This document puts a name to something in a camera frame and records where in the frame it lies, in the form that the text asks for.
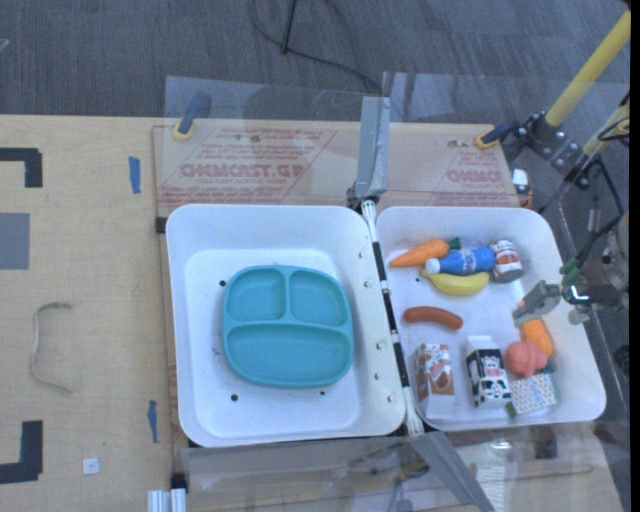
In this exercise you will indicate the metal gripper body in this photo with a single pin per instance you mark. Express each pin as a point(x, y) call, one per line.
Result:
point(595, 295)

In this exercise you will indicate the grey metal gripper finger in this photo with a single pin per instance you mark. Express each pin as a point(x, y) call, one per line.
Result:
point(529, 312)
point(547, 291)

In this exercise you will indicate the orange toy pepper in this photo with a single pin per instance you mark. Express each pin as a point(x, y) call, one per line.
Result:
point(537, 336)

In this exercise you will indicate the white plastic tray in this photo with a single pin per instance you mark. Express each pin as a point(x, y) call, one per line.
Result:
point(500, 310)
point(200, 230)

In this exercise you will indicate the pink toy meat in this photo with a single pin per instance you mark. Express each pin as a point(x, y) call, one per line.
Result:
point(522, 359)

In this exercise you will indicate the small white and red can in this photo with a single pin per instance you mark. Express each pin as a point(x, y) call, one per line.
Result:
point(506, 262)

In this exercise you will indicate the black and white cow carton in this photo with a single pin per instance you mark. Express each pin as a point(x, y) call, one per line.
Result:
point(487, 375)

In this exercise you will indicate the yellow banana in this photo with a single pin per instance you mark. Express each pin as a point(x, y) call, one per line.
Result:
point(457, 284)

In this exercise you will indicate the blue bottle white cap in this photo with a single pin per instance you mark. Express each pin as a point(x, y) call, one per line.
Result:
point(467, 260)

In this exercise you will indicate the white dotted carton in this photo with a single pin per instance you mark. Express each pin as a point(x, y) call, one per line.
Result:
point(535, 395)

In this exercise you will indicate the brown sausage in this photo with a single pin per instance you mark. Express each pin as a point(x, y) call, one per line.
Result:
point(432, 316)

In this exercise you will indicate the small green toy piece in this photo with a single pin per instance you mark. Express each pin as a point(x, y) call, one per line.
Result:
point(510, 409)

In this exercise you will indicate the white and orange small object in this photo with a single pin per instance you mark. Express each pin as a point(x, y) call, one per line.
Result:
point(522, 185)

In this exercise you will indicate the brown and white carton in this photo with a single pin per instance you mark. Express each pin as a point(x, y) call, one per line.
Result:
point(435, 375)

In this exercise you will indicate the orange carrot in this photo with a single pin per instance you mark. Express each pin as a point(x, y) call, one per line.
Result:
point(420, 252)

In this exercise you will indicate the blue divided plate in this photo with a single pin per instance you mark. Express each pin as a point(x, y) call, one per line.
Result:
point(287, 350)

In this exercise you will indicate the brown cardboard board red print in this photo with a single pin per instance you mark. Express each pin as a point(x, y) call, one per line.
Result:
point(225, 150)

